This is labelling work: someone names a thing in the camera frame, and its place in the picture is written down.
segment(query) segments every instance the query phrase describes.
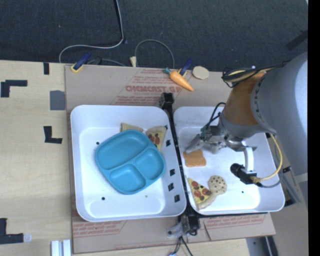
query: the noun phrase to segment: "pizza slice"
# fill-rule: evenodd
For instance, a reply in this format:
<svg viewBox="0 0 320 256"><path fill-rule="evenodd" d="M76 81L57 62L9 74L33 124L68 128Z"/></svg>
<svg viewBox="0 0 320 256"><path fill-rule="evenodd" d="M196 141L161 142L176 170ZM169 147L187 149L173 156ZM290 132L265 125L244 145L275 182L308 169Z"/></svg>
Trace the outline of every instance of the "pizza slice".
<svg viewBox="0 0 320 256"><path fill-rule="evenodd" d="M212 192L209 189L207 189L205 186L199 184L198 182L196 182L191 178L187 178L187 180L191 188L194 202L197 208L199 208L200 204L202 204L203 202L209 199L209 197L212 195Z"/></svg>

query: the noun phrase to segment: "yellow cable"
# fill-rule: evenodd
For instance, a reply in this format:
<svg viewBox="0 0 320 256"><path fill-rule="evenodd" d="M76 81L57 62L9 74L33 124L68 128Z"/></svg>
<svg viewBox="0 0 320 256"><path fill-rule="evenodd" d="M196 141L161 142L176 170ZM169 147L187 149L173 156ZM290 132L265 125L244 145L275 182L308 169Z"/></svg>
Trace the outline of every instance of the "yellow cable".
<svg viewBox="0 0 320 256"><path fill-rule="evenodd" d="M279 166L278 166L278 168L276 169L276 171L275 171L274 173L272 173L271 175L269 175L269 176L267 176L267 177L263 177L263 178L254 177L254 176L251 177L253 183L255 183L255 184L256 184L256 183L259 183L259 182L261 182L261 181L265 181L265 180L268 180L268 179L274 177L274 176L281 170L281 168L282 168L283 157L282 157L282 153L281 153L280 147L279 147L279 145L278 145L275 137L274 137L272 134L271 134L271 138L272 138L272 140L273 140L273 142L274 142L274 144L275 144L275 146L276 146L276 149L277 149L277 151L278 151L278 153L279 153Z"/></svg>

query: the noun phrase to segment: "toy carrot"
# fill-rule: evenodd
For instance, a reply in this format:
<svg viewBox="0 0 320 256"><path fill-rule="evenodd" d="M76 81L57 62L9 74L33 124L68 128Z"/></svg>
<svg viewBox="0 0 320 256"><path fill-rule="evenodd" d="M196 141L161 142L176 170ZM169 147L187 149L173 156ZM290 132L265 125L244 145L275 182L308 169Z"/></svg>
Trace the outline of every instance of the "toy carrot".
<svg viewBox="0 0 320 256"><path fill-rule="evenodd" d="M171 71L169 68L166 68L164 70L165 73L169 74L170 79L172 81L174 81L177 85L193 92L194 89L192 88L192 86L190 85L190 83L181 75L178 73L178 71L173 70Z"/></svg>

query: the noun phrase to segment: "black fabric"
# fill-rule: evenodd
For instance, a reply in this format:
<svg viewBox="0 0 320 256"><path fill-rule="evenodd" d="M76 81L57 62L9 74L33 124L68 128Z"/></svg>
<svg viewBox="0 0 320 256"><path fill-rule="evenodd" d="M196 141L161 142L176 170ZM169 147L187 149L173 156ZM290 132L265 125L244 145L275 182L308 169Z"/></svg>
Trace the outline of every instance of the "black fabric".
<svg viewBox="0 0 320 256"><path fill-rule="evenodd" d="M125 43L114 49L70 49L62 62L85 52L130 66L137 44L166 44L176 68L210 71L264 67L308 50L306 0L119 0ZM77 44L110 46L121 39L113 0L10 0L0 2L0 59L59 62ZM172 68L169 52L147 42L138 49L141 67Z"/></svg>

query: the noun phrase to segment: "white cable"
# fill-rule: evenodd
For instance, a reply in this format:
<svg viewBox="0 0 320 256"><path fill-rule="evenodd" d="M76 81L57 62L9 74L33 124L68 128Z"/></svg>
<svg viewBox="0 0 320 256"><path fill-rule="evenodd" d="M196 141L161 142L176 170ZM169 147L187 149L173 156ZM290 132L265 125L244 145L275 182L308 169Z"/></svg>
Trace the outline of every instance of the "white cable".
<svg viewBox="0 0 320 256"><path fill-rule="evenodd" d="M66 50L68 50L68 49L70 49L70 48L75 48L75 47L87 47L87 48L94 48L94 49L113 49L113 48L116 48L116 47L118 47L119 45L122 44L122 42L123 42L124 39L125 39L125 37L124 37L124 31L123 31L123 27L122 27L122 18L121 18L121 13L120 13L120 8L119 8L118 0L115 0L115 2L116 2L117 9L118 9L119 20L120 20L121 40L120 40L117 44L115 44L115 45L113 45L113 46L105 46L105 47L104 47L104 46L87 45L87 44L75 44L75 45L70 45L70 46L64 48L64 49L60 52L60 54L59 54L59 63L61 63L61 56L62 56L62 54L63 54Z"/></svg>

